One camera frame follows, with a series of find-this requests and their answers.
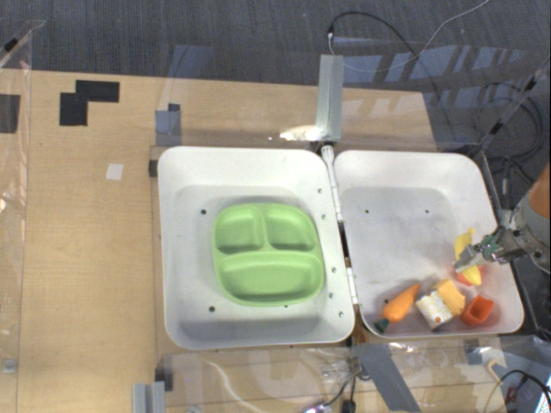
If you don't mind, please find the orange carrot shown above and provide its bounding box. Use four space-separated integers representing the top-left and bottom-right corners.
373 282 423 335

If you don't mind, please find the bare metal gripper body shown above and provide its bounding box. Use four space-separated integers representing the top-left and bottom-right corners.
480 225 540 267

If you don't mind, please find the white can with orange dots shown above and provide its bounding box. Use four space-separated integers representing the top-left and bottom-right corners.
414 290 455 332

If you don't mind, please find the yellow banana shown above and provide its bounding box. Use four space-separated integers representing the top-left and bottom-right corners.
454 227 484 287

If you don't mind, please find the green divided plate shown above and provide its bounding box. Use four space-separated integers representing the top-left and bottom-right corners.
211 202 326 307

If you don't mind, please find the thin black and white rod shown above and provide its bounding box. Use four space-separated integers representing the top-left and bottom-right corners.
319 144 359 305

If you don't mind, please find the orange cup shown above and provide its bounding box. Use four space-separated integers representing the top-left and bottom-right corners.
460 294 496 328

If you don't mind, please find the yellow ridged toy food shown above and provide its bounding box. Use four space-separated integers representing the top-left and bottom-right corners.
433 278 467 317

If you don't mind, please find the white plastic tray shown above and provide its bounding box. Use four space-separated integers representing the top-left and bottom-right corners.
333 149 526 341
157 145 356 352

